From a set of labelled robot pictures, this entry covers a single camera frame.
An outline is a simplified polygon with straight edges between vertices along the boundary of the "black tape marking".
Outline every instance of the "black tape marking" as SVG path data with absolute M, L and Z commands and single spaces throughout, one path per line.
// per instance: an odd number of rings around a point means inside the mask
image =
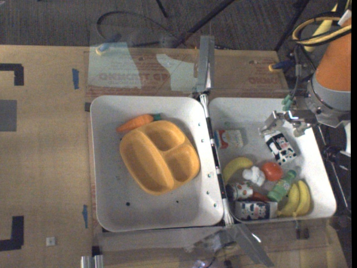
M 13 71 L 14 73 L 13 85 L 22 86 L 25 84 L 22 64 L 0 64 L 0 70 Z
M 218 174 L 217 178 L 218 178 L 218 183 L 219 183 L 219 189 L 221 190 L 221 196 L 222 196 L 223 199 L 226 199 L 227 198 L 227 194 L 225 192 L 225 186 L 224 186 L 224 181 L 223 181 L 222 174 Z
M 97 256 L 97 255 L 101 255 L 101 251 L 100 251 L 100 247 L 99 246 L 92 246 L 91 247 L 91 256 Z
M 11 238 L 0 240 L 0 251 L 19 250 L 24 243 L 23 239 L 24 217 L 12 217 Z
M 211 118 L 206 117 L 206 122 L 207 122 L 208 134 L 210 136 L 210 139 L 213 139 L 214 135 L 213 135 L 213 130 L 212 130 Z
M 0 132 L 17 129 L 17 100 L 0 99 Z
M 90 112 L 90 105 L 91 105 L 90 102 L 85 102 L 84 103 L 84 111 L 85 112 Z
M 211 145 L 211 147 L 212 147 L 214 165 L 216 166 L 216 168 L 219 168 L 220 165 L 219 165 L 219 160 L 218 160 L 218 154 L 217 154 L 216 147 L 214 145 Z

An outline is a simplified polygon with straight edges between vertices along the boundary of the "gray carpet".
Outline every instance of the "gray carpet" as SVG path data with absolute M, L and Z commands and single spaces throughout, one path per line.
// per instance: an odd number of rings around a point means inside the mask
M 208 14 L 222 0 L 161 0 L 164 18 L 155 0 L 0 0 L 0 44 L 88 46 L 103 40 L 95 31 L 97 19 L 108 11 L 126 11 L 103 20 L 110 36 L 118 28 L 143 29 L 148 33 L 178 35 Z M 199 34 L 212 34 L 216 43 L 237 50 L 273 50 L 293 16 L 297 0 L 237 0 L 204 26 Z M 311 0 L 300 22 L 332 9 L 337 0 Z M 290 43 L 279 51 L 284 56 Z

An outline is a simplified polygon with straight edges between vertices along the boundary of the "wooden board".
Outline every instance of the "wooden board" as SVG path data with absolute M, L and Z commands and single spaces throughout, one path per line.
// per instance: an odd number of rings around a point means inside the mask
M 0 99 L 17 100 L 17 130 L 0 132 L 1 239 L 9 239 L 12 216 L 25 224 L 22 248 L 0 252 L 0 267 L 79 267 L 91 255 L 85 50 L 0 46 L 0 62 L 25 73 L 25 84 L 14 86 L 13 72 L 0 71 Z M 57 245 L 46 247 L 47 237 Z
M 0 267 L 79 267 L 81 256 L 91 255 L 91 246 L 98 244 L 92 230 L 90 132 L 84 111 L 88 53 L 85 47 L 0 46 L 0 63 L 19 63 L 25 70 L 23 86 L 14 86 L 13 72 L 0 71 L 0 99 L 17 100 L 16 131 L 0 132 L 0 240 L 11 237 L 13 216 L 25 220 L 23 246 L 1 251 Z M 274 224 L 272 231 L 268 226 L 251 230 L 277 267 L 346 267 L 336 232 L 323 222 L 312 225 L 311 239 L 297 242 L 288 240 L 294 234 L 292 223 Z M 46 247 L 52 236 L 57 245 Z M 282 243 L 270 244 L 279 238 Z M 226 256 L 241 267 L 263 267 L 239 246 L 221 251 L 218 260 Z M 104 251 L 104 257 L 112 268 L 181 267 L 198 257 L 207 262 L 212 255 L 159 249 Z
M 100 95 L 188 96 L 197 83 L 199 50 L 111 47 L 88 54 L 86 98 Z M 274 51 L 215 50 L 214 97 L 284 97 L 287 83 Z

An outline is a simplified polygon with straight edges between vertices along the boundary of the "white tray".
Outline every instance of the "white tray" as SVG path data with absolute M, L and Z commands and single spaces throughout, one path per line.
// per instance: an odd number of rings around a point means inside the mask
M 178 125 L 199 154 L 201 169 L 189 183 L 160 196 L 144 192 L 119 153 L 115 128 L 135 116 L 160 113 Z M 188 97 L 101 96 L 90 107 L 97 217 L 111 232 L 212 226 L 223 204 L 202 105 Z
M 209 103 L 213 130 L 240 129 L 245 143 L 244 147 L 239 149 L 229 147 L 227 149 L 218 149 L 222 170 L 230 160 L 238 156 L 246 156 L 258 166 L 265 161 L 274 161 L 273 155 L 258 132 L 258 128 L 263 127 L 264 121 L 273 110 L 281 112 L 281 99 L 216 98 Z M 297 217 L 297 219 L 331 217 L 336 211 L 336 200 L 313 130 L 310 128 L 305 131 L 305 135 L 295 138 L 292 125 L 285 122 L 282 133 L 298 154 L 297 158 L 282 165 L 282 168 L 284 171 L 295 170 L 297 179 L 306 181 L 312 196 L 311 212 L 306 216 Z M 264 185 L 262 193 L 267 193 L 274 183 L 266 182 Z M 294 218 L 273 218 L 249 221 L 249 223 L 291 220 L 294 220 Z

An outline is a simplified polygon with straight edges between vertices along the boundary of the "yellow cable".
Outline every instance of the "yellow cable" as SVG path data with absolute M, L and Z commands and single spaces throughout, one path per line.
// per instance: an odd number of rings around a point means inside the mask
M 345 11 L 348 9 L 349 6 L 352 6 L 352 0 L 347 0 Z
M 340 34 L 343 34 L 344 32 L 346 31 L 349 31 L 352 29 L 352 25 L 348 25 L 348 26 L 345 26 L 337 31 L 334 31 L 333 33 L 330 33 L 330 34 L 326 34 L 326 35 L 323 35 L 323 36 L 319 36 L 319 37 L 312 37 L 306 41 L 300 41 L 299 38 L 297 37 L 297 33 L 299 33 L 303 28 L 305 28 L 307 25 L 309 24 L 312 24 L 314 22 L 324 22 L 324 21 L 339 21 L 340 18 L 339 17 L 318 17 L 318 18 L 313 18 L 313 19 L 310 19 L 310 20 L 307 20 L 305 21 L 304 23 L 300 24 L 299 26 L 297 26 L 295 28 L 295 30 L 293 31 L 292 33 L 292 38 L 293 40 L 295 40 L 298 44 L 301 44 L 301 45 L 313 45 L 313 44 L 316 44 L 316 43 L 319 43 L 319 42 L 324 42 L 324 41 L 327 41 L 333 37 L 336 37 Z
M 331 10 L 332 12 L 336 12 L 337 10 L 337 4 L 335 5 L 335 7 Z M 317 28 L 317 30 L 313 33 L 313 37 L 317 36 L 319 34 L 322 33 L 326 33 L 332 26 L 332 21 L 331 20 L 324 20 L 321 25 L 319 25 L 319 27 Z M 304 49 L 308 52 L 313 52 L 315 47 L 308 47 L 305 46 Z

